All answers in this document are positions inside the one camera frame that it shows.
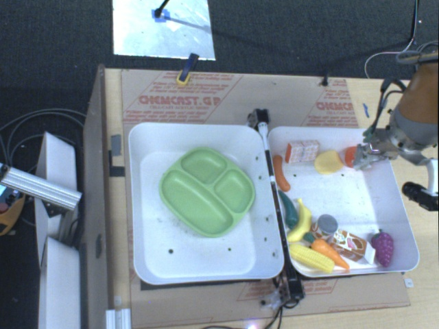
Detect brown and white carton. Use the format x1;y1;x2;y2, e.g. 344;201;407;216
328;228;377;266

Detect yellow round crisp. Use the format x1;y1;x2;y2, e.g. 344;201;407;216
313;149;344;175

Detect small can grey lid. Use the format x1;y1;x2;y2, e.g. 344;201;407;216
310;214;339;245

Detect red-orange round toy food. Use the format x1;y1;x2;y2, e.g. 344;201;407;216
343;145;359;169

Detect purple grapes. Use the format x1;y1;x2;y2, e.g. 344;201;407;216
370;230;395;268

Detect orange sausage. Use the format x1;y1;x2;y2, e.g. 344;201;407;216
272;154;292;193

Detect white plastic tray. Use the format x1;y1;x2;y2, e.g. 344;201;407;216
267;125;421;279
128;121;286;286

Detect brown cardboard board red print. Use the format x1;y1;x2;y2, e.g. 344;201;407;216
120;69;412;326

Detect yellow banana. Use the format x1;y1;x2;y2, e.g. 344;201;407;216
286;197;313;243

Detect black cylinder on white bracket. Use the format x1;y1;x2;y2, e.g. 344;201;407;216
401;158;439;212

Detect yellow corn cob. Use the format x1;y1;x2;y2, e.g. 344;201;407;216
289;243;336;275

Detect green divided plate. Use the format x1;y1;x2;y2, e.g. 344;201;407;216
158;146;257;239

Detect dark green cucumber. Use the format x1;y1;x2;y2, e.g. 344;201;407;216
277;190;300;230

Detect thin black and white rod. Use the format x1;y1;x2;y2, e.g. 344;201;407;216
258;121;293;281

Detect orange carrot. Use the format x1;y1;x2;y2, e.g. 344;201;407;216
302;232;351;271

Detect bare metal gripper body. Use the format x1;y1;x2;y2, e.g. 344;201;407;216
368;130;429;167

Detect black block with thin wires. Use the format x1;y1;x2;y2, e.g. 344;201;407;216
274;275;306;308
247;108;271;128

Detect orange and white carton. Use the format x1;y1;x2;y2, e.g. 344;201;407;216
285;139;321;165

